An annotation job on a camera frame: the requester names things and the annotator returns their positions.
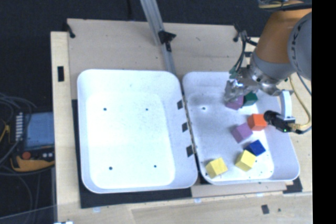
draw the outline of red block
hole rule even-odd
[[[252,114],[247,118],[247,124],[252,131],[261,131],[267,126],[263,114]]]

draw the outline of empty white tray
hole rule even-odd
[[[186,106],[203,177],[214,185],[295,179],[300,167],[288,133],[269,125],[263,131],[253,131],[253,135],[240,143],[231,134],[235,126],[247,122],[253,113],[280,112],[277,97],[258,91],[258,101],[254,105],[230,109],[224,105],[228,79],[228,72],[191,72],[183,78]],[[266,152],[257,156],[253,168],[245,172],[235,166],[236,158],[255,140],[261,141]],[[228,171],[211,179],[205,165],[219,157],[223,158]]]
[[[181,86],[165,71],[101,70],[77,80],[81,175],[94,193],[188,188],[197,167]]]

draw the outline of yellow object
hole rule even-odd
[[[244,171],[249,171],[256,162],[256,156],[250,151],[244,150],[238,156],[235,165]]]
[[[205,166],[205,169],[208,172],[210,178],[214,178],[215,176],[218,176],[228,170],[226,164],[221,157],[209,162]]]

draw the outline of cube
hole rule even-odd
[[[247,118],[247,124],[252,131],[261,131],[267,126],[263,114],[252,114]]]
[[[250,151],[244,150],[236,159],[235,165],[243,171],[249,171],[256,162],[256,155]]]
[[[245,140],[250,135],[252,135],[253,131],[251,130],[251,128],[248,126],[247,123],[243,123],[235,127],[233,130],[231,130],[231,134],[237,141],[237,143],[240,143],[241,141]]]
[[[249,92],[244,96],[243,106],[253,105],[258,101],[258,97],[254,92]]]
[[[205,169],[209,174],[210,178],[214,178],[228,170],[226,164],[224,163],[223,159],[217,158],[213,161],[210,161],[206,166]]]
[[[259,156],[261,153],[264,153],[266,149],[260,142],[260,140],[256,140],[252,143],[250,143],[248,146],[244,148],[247,151],[250,151],[252,154]]]
[[[234,110],[238,110],[243,106],[244,96],[240,95],[235,100],[225,103],[225,106]]]

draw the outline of table top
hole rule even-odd
[[[113,218],[113,223],[217,223],[225,218],[226,223],[237,223],[249,218],[249,223],[292,223],[295,217],[297,223],[306,223],[312,219],[311,131],[290,134],[300,163],[299,182],[228,186],[197,182],[188,199],[81,209],[71,108],[78,74],[89,68],[165,70],[165,66],[146,22],[69,19],[68,24],[75,38],[67,32],[51,32],[58,221],[110,223]],[[228,71],[241,51],[240,44],[233,42],[233,26],[167,23],[165,30],[177,34],[172,54],[179,79],[191,71]],[[64,71],[61,80],[59,67]],[[310,95],[298,78],[293,80],[311,109]],[[279,87],[290,89],[290,84],[283,82]],[[294,95],[292,101],[297,122],[307,121]],[[302,191],[284,194],[299,183]]]

